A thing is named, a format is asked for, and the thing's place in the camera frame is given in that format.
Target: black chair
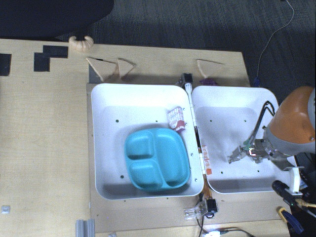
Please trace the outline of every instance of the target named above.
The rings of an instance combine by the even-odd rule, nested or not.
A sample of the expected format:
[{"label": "black chair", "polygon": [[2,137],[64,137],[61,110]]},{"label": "black chair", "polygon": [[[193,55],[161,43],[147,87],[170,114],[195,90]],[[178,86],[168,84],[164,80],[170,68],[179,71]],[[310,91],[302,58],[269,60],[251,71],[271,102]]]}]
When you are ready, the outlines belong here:
[{"label": "black chair", "polygon": [[108,15],[114,0],[0,0],[0,38],[48,39]]}]

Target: blue plate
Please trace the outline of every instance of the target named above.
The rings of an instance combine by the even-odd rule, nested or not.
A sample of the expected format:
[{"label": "blue plate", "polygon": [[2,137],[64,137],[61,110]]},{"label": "blue plate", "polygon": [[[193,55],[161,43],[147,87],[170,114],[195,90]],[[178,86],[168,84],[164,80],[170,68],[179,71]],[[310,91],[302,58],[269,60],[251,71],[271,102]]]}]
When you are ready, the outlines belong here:
[{"label": "blue plate", "polygon": [[126,139],[124,151],[129,178],[141,190],[176,189],[190,177],[186,148],[180,135],[172,129],[134,132]]}]

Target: cable connector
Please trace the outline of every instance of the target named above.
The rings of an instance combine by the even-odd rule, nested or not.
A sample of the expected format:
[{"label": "cable connector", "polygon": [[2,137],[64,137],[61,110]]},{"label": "cable connector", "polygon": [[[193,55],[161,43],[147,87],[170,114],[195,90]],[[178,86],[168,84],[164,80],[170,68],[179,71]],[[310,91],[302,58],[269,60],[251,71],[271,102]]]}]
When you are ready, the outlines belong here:
[{"label": "cable connector", "polygon": [[176,82],[176,85],[181,87],[181,88],[185,88],[184,85],[186,83],[193,83],[193,77],[192,77],[192,74],[186,74],[186,73],[183,73],[179,80]]},{"label": "cable connector", "polygon": [[212,230],[209,233],[204,234],[203,237],[219,237],[228,232],[229,232],[228,230]]},{"label": "cable connector", "polygon": [[217,212],[216,200],[212,198],[205,199],[196,204],[193,208],[184,209],[184,219],[185,220],[195,220],[202,218],[203,216],[211,219]]}]

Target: black cable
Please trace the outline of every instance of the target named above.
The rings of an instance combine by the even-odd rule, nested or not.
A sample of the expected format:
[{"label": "black cable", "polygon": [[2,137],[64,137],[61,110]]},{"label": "black cable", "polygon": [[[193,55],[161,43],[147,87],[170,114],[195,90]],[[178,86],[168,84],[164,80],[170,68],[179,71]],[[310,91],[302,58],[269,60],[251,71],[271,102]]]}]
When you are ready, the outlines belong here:
[{"label": "black cable", "polygon": [[201,228],[201,231],[203,231],[205,234],[208,234],[208,231],[203,228],[204,217],[202,217],[202,224],[199,223],[198,219],[197,219],[197,224],[198,224],[198,226]]},{"label": "black cable", "polygon": [[239,231],[239,232],[243,232],[245,234],[247,234],[249,237],[256,237],[255,235],[252,235],[251,233],[243,230],[243,229],[239,229],[239,228],[236,228],[236,229],[223,229],[224,231],[228,231],[228,232],[235,232],[235,231]]},{"label": "black cable", "polygon": [[259,130],[259,126],[260,126],[260,124],[261,124],[261,122],[262,122],[262,118],[263,118],[263,116],[264,116],[266,110],[268,110],[269,113],[270,113],[272,116],[274,116],[274,115],[276,114],[275,108],[274,108],[273,104],[272,104],[270,101],[266,101],[266,102],[264,103],[264,105],[262,106],[262,109],[261,109],[261,111],[260,111],[260,114],[259,114],[257,123],[256,123],[256,125],[255,125],[255,128],[253,129],[252,133],[250,134],[250,136],[249,136],[249,138],[248,138],[248,142],[247,142],[247,143],[249,143],[250,145],[253,143],[253,141],[254,141],[255,138],[256,138],[257,132],[258,132],[258,130]]},{"label": "black cable", "polygon": [[200,226],[200,228],[201,228],[201,230],[200,230],[200,232],[199,232],[199,234],[198,234],[198,237],[200,237],[200,236],[201,236],[201,234],[202,234],[202,231],[205,231],[205,230],[203,229],[204,216],[202,216],[202,222],[201,222],[201,225],[199,224],[198,219],[197,219],[197,223],[198,223],[198,225],[199,225],[199,226]]}]

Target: sink basin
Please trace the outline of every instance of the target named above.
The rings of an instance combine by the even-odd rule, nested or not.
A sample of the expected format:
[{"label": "sink basin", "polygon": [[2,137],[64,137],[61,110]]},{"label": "sink basin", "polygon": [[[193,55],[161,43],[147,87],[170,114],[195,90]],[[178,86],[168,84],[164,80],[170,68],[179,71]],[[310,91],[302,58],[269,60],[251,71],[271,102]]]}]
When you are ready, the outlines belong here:
[{"label": "sink basin", "polygon": [[[209,159],[207,179],[213,190],[223,194],[266,192],[272,191],[274,180],[289,185],[289,173],[280,171],[267,159],[259,164],[249,157],[231,164],[227,161],[232,151],[254,129],[262,105],[269,100],[277,109],[277,100],[269,90],[199,86],[193,90],[192,99],[200,143],[208,148],[204,157]],[[101,197],[129,199],[195,196],[201,192],[204,185],[202,167],[190,103],[182,88],[172,85],[103,83],[94,87],[91,106],[95,188]],[[180,178],[176,179],[176,172],[168,171],[167,168],[161,172],[157,161],[150,160],[155,154],[150,151],[142,156],[129,152],[131,162],[126,162],[124,144],[128,136],[140,130],[169,128],[167,114],[176,107],[182,108],[186,123],[186,129],[179,136],[187,152],[189,177],[177,172]],[[267,126],[271,119],[266,112],[261,127]],[[263,129],[260,128],[257,138],[262,136]],[[145,165],[137,161],[142,159],[146,160]],[[143,182],[140,177],[148,171],[151,177]],[[161,189],[166,184],[174,189]]]},{"label": "sink basin", "polygon": [[[219,193],[263,192],[272,191],[274,180],[289,184],[289,173],[267,159],[259,164],[249,157],[231,164],[227,161],[249,137],[265,101],[277,110],[272,92],[264,88],[199,86],[192,98],[200,141],[208,149],[212,174],[207,179],[212,189]],[[267,126],[271,119],[266,112],[260,127]],[[260,128],[257,138],[262,138],[263,132]]]},{"label": "sink basin", "polygon": [[[128,199],[195,196],[201,192],[203,176],[197,141],[190,104],[182,88],[173,85],[103,83],[94,87],[91,104],[95,187],[101,197]],[[189,166],[180,164],[177,171],[176,169],[168,171],[166,168],[170,166],[162,163],[160,172],[157,166],[159,160],[153,160],[156,157],[154,152],[143,152],[140,156],[131,150],[127,152],[130,160],[127,166],[124,153],[127,138],[140,130],[168,128],[167,114],[176,107],[183,109],[184,120],[187,123],[186,129],[179,134],[179,137],[183,141],[185,148],[182,150],[186,151],[185,157]],[[151,137],[148,136],[146,142],[149,143],[150,139]],[[136,145],[137,141],[134,141],[134,146],[141,150],[141,147],[146,147],[146,142]],[[146,164],[142,165],[141,160],[146,161]],[[134,180],[129,177],[130,168],[133,169]],[[186,172],[182,168],[188,168],[190,171]],[[151,177],[145,179],[145,182],[144,179],[140,180],[140,177],[148,172]],[[173,186],[173,188],[155,190],[160,185],[164,185],[165,188],[167,185]]]}]

